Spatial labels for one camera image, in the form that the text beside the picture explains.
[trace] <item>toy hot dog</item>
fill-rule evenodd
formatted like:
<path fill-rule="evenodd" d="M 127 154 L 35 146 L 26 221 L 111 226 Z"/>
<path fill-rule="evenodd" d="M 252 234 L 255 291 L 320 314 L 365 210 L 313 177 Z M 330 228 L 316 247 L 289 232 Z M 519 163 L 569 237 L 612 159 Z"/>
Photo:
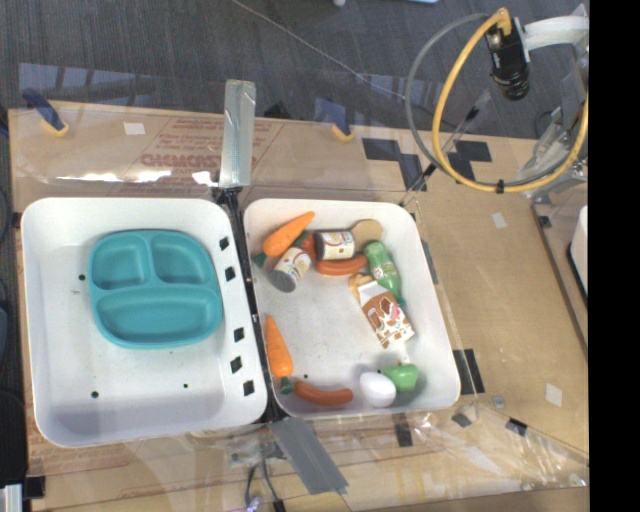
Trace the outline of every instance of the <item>toy hot dog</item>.
<path fill-rule="evenodd" d="M 364 254 L 357 254 L 348 260 L 322 260 L 316 263 L 316 270 L 326 276 L 347 276 L 367 265 Z"/>
<path fill-rule="evenodd" d="M 296 381 L 293 392 L 300 398 L 319 405 L 344 405 L 353 400 L 353 391 L 349 388 L 327 391 L 301 380 Z"/>

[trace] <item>toy food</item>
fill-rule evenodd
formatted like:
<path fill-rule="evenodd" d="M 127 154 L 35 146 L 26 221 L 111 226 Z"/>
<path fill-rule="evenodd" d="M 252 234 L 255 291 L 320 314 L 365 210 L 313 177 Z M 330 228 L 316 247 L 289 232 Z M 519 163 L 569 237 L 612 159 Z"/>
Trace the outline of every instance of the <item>toy food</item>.
<path fill-rule="evenodd" d="M 349 388 L 328 391 L 318 389 L 302 380 L 294 384 L 294 393 L 308 402 L 319 405 L 344 405 L 353 400 L 353 391 Z"/>
<path fill-rule="evenodd" d="M 274 377 L 280 379 L 280 391 L 289 394 L 293 386 L 289 377 L 293 373 L 293 359 L 284 341 L 284 337 L 271 315 L 267 315 L 264 328 L 264 337 L 267 342 L 267 360 L 269 369 Z"/>
<path fill-rule="evenodd" d="M 418 382 L 418 367 L 415 364 L 392 364 L 382 369 L 382 374 L 389 377 L 398 393 L 413 391 Z"/>
<path fill-rule="evenodd" d="M 349 278 L 349 290 L 351 290 L 351 293 L 353 293 L 353 296 L 358 301 L 358 304 L 360 304 L 360 292 L 358 291 L 358 288 L 360 288 L 363 284 L 370 283 L 371 281 L 373 281 L 373 277 L 371 277 L 369 274 L 356 273 Z"/>
<path fill-rule="evenodd" d="M 311 256 L 301 247 L 289 247 L 269 272 L 269 282 L 281 292 L 290 293 L 311 266 Z"/>
<path fill-rule="evenodd" d="M 316 231 L 316 254 L 319 260 L 349 259 L 381 237 L 382 225 L 374 219 L 361 220 L 349 230 Z"/>
<path fill-rule="evenodd" d="M 262 242 L 262 251 L 267 256 L 282 256 L 291 247 L 309 223 L 315 217 L 315 212 L 306 212 L 280 226 Z"/>
<path fill-rule="evenodd" d="M 400 275 L 384 244 L 382 242 L 373 242 L 364 248 L 364 254 L 368 258 L 369 268 L 375 280 L 387 290 L 390 290 L 396 300 L 402 303 L 400 298 Z"/>
<path fill-rule="evenodd" d="M 348 260 L 323 260 L 316 263 L 316 270 L 326 276 L 347 276 L 357 272 L 367 264 L 364 254 L 357 254 Z"/>
<path fill-rule="evenodd" d="M 389 377 L 377 372 L 360 375 L 360 390 L 374 407 L 389 407 L 396 398 L 396 386 Z"/>
<path fill-rule="evenodd" d="M 358 287 L 358 295 L 360 308 L 382 348 L 413 337 L 413 326 L 389 290 L 371 281 Z"/>

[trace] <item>white egg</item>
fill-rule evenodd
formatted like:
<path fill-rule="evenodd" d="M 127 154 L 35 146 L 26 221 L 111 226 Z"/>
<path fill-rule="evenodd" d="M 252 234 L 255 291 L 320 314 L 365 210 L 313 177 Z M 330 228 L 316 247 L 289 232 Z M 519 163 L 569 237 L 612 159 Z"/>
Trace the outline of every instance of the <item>white egg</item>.
<path fill-rule="evenodd" d="M 396 398 L 396 386 L 386 375 L 364 372 L 360 375 L 360 389 L 373 407 L 389 407 Z"/>

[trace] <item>toy bottle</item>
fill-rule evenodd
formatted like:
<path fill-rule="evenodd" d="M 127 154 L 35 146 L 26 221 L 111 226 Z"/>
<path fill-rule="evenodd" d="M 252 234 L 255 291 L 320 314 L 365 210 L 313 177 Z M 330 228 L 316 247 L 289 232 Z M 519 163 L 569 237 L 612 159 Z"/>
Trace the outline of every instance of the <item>toy bottle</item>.
<path fill-rule="evenodd" d="M 373 242 L 364 248 L 364 255 L 369 260 L 369 269 L 380 286 L 384 286 L 401 302 L 400 275 L 393 260 L 382 242 Z"/>

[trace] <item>yellow cable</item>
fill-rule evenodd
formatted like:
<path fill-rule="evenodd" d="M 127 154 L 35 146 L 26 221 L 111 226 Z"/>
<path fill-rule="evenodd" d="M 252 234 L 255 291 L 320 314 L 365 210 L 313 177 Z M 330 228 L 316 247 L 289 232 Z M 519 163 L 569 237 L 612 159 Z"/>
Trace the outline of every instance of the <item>yellow cable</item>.
<path fill-rule="evenodd" d="M 511 20 L 509 18 L 509 11 L 506 8 L 500 8 L 496 11 L 496 13 L 491 16 L 487 21 L 485 21 L 476 32 L 471 36 L 471 39 L 464 46 L 458 59 L 454 63 L 451 71 L 449 72 L 449 76 L 442 87 L 442 92 L 440 93 L 440 98 L 438 99 L 438 104 L 436 105 L 436 110 L 433 115 L 433 125 L 431 129 L 431 140 L 433 142 L 433 152 L 444 168 L 453 178 L 455 178 L 460 183 L 467 185 L 476 190 L 480 190 L 483 192 L 496 192 L 497 185 L 486 185 L 482 183 L 477 183 L 473 180 L 465 178 L 460 173 L 458 173 L 449 162 L 446 160 L 444 154 L 442 153 L 442 149 L 440 147 L 440 122 L 442 120 L 442 113 L 444 112 L 444 107 L 447 103 L 447 99 L 449 97 L 449 93 L 453 88 L 453 84 L 462 69 L 462 66 L 466 62 L 469 54 L 476 46 L 478 41 L 484 37 L 484 34 L 489 30 L 493 25 L 498 24 L 499 28 L 504 29 L 505 24 L 511 25 Z M 584 138 L 587 134 L 587 127 L 589 125 L 589 93 L 587 92 L 587 96 L 584 102 L 584 107 L 582 111 L 582 118 L 580 120 L 580 128 L 578 130 L 578 134 L 576 135 L 576 140 L 569 152 L 569 156 L 567 159 L 558 167 L 553 173 L 541 178 L 539 180 L 522 184 L 522 185 L 506 185 L 503 189 L 504 192 L 524 192 L 526 190 L 531 190 L 534 188 L 541 187 L 546 185 L 547 183 L 552 182 L 556 178 L 558 178 L 562 173 L 564 173 L 567 168 L 573 163 L 573 161 L 577 158 L 580 149 L 582 148 L 582 144 L 584 142 Z"/>

